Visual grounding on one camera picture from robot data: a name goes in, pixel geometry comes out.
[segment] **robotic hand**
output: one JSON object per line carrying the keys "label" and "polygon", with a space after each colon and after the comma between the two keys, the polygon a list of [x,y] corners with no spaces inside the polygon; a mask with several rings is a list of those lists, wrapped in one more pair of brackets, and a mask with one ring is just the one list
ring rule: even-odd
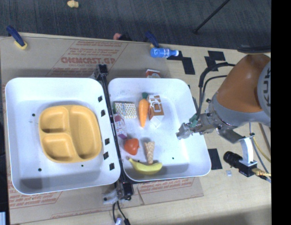
{"label": "robotic hand", "polygon": [[[176,133],[177,138],[188,138],[193,133],[202,135],[216,130],[231,143],[241,143],[243,158],[238,158],[242,167],[239,171],[245,176],[253,175],[251,170],[257,165],[253,160],[251,137],[241,136],[234,129],[249,122],[259,122],[270,127],[270,71],[270,57],[264,54],[246,55],[233,67],[213,98],[207,100],[208,108],[202,114],[200,94],[198,113],[189,123],[181,125]],[[205,70],[201,75],[200,89],[208,72],[209,70]],[[231,152],[224,155],[224,159],[230,164],[233,163],[231,158]]]}

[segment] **blue bottle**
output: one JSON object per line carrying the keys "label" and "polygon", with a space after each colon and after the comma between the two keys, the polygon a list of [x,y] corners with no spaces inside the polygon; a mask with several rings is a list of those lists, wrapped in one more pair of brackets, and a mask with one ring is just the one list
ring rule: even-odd
{"label": "blue bottle", "polygon": [[153,58],[168,58],[170,56],[178,56],[178,50],[170,50],[169,48],[153,47],[150,50],[150,55]]}

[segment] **yellow plate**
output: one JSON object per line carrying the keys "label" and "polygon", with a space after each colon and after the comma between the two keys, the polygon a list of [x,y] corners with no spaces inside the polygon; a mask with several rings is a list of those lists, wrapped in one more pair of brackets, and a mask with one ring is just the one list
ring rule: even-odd
{"label": "yellow plate", "polygon": [[43,110],[39,117],[39,135],[44,154],[58,163],[88,161],[102,149],[97,118],[81,105]]}

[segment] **tomato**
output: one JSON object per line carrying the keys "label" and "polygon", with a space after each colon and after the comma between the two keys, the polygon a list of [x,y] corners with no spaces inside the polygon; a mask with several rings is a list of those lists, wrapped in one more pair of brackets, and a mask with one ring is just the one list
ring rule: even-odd
{"label": "tomato", "polygon": [[136,155],[139,148],[139,140],[137,138],[127,139],[124,145],[124,149],[131,155]]}

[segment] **orange carrot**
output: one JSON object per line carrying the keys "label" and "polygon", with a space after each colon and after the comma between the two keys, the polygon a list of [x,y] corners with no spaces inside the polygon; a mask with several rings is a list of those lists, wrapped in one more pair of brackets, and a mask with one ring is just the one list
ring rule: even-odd
{"label": "orange carrot", "polygon": [[145,126],[147,114],[149,111],[149,102],[147,101],[147,93],[142,93],[142,99],[139,102],[139,121],[141,127]]}

